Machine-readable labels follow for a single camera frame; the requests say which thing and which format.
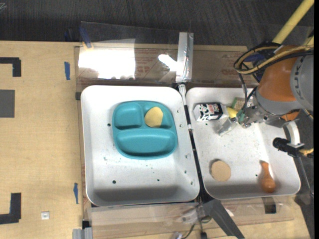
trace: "wooden table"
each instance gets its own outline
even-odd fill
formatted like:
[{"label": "wooden table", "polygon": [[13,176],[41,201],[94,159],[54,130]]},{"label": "wooden table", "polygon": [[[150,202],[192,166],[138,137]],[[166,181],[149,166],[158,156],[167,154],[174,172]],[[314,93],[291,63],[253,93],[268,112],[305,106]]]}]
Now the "wooden table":
[{"label": "wooden table", "polygon": [[[0,89],[15,90],[14,118],[0,118],[0,214],[9,212],[11,193],[22,196],[21,219],[0,225],[1,239],[67,239],[82,225],[75,46],[78,43],[0,41],[0,57],[22,61],[22,77],[12,77],[12,65],[0,64]],[[70,80],[64,62],[70,63]],[[294,202],[292,206],[292,221],[239,228],[247,238],[309,238],[299,206]],[[45,211],[50,218],[42,220]],[[207,230],[207,234],[209,238],[225,236],[221,229]],[[199,238],[199,233],[189,238]]]}]

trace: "teal divided plate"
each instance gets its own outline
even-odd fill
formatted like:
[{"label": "teal divided plate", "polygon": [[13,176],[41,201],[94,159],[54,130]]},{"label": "teal divided plate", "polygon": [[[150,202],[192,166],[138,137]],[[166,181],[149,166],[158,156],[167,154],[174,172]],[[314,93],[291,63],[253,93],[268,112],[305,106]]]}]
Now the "teal divided plate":
[{"label": "teal divided plate", "polygon": [[[153,107],[159,107],[163,112],[160,127],[145,124],[144,116]],[[173,116],[166,106],[157,102],[121,103],[114,109],[112,130],[116,149],[128,158],[162,158],[172,154],[177,147]]]}]

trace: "wooden board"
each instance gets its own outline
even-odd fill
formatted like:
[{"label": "wooden board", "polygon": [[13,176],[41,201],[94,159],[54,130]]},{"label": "wooden board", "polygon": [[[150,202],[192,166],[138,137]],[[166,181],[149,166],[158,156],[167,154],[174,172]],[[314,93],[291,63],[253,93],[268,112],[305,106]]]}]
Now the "wooden board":
[{"label": "wooden board", "polygon": [[[19,57],[22,77],[0,64],[0,89],[15,90],[15,117],[0,118],[0,213],[21,192],[21,220],[0,238],[72,238],[81,227],[82,181],[74,43],[0,42],[0,57]],[[71,65],[71,80],[64,73]],[[73,192],[78,184],[79,204]],[[50,219],[42,220],[41,212]]]}]

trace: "white tray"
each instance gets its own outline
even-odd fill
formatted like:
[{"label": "white tray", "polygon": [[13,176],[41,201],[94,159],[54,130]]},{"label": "white tray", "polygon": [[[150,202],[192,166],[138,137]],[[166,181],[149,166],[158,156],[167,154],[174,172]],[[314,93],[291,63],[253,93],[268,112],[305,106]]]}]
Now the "white tray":
[{"label": "white tray", "polygon": [[[235,97],[244,97],[242,89],[192,88],[186,94],[200,169],[206,191],[214,198],[240,199],[279,195],[293,195],[300,189],[300,179],[292,157],[273,146],[276,137],[286,138],[282,128],[254,124],[247,129],[237,126],[220,137],[220,120],[196,121],[193,108],[198,103],[220,102],[230,106]],[[221,159],[231,167],[231,178],[216,181],[210,175],[210,164]],[[260,160],[269,162],[276,181],[274,193],[264,193],[260,187],[262,167]]]},{"label": "white tray", "polygon": [[[128,101],[155,101],[171,111],[176,150],[158,159],[121,155],[113,141],[112,114]],[[86,192],[97,206],[188,202],[199,193],[182,98],[167,87],[90,86],[81,94]]]}]

